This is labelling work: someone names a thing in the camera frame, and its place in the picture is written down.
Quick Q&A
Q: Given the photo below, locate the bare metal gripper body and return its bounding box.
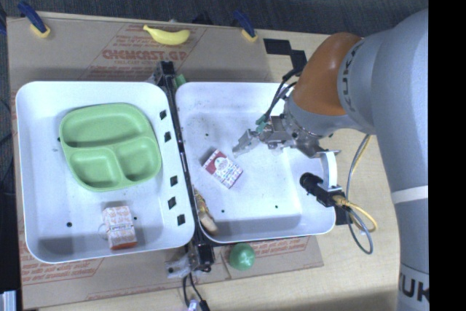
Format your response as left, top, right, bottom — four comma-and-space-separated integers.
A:
256, 114, 341, 160

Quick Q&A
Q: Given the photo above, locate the red and white carton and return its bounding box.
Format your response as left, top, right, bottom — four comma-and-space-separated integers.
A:
202, 149, 244, 190

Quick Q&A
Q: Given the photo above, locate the white plastic tray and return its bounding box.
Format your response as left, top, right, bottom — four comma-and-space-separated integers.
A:
174, 81, 337, 245
15, 80, 196, 264

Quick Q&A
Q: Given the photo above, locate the thin black and white rod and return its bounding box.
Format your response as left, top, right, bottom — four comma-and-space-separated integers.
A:
164, 75, 205, 248

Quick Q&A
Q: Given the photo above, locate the tan toy bread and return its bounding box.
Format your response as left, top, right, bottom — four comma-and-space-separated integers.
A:
192, 186, 219, 234

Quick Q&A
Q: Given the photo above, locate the green round toy fruit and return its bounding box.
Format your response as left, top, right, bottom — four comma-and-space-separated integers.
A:
228, 242, 257, 272

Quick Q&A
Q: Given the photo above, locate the yellow banana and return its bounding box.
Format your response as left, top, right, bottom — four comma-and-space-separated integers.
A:
142, 24, 191, 47

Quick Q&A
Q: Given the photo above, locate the green divided plate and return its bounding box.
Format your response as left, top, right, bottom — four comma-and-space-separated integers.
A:
58, 102, 163, 193

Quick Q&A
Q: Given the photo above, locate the orange and white carton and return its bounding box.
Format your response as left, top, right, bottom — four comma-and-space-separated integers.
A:
100, 205, 140, 251

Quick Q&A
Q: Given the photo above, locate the brown cardboard board red print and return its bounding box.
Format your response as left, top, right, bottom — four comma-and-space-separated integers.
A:
6, 10, 325, 310

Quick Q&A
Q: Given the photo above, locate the black cylinder on white bracket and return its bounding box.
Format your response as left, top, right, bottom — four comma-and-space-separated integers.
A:
299, 151, 346, 209

